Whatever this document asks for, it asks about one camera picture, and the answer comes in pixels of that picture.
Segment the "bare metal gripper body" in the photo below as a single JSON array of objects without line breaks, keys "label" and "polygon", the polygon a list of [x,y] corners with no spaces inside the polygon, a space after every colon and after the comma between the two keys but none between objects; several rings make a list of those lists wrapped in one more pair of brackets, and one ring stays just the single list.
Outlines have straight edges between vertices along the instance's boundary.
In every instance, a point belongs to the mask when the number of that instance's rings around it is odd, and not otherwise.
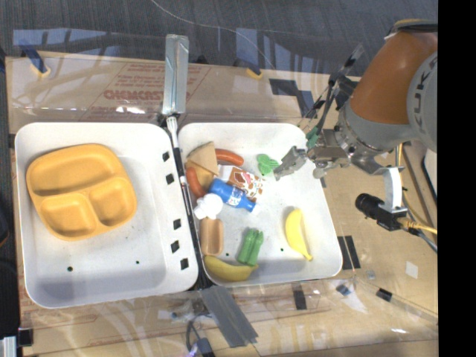
[{"label": "bare metal gripper body", "polygon": [[366,173],[382,173],[385,166],[377,162],[376,156],[383,152],[363,142],[352,130],[335,127],[323,129],[315,145],[308,146],[307,154],[321,170],[353,165]]}]

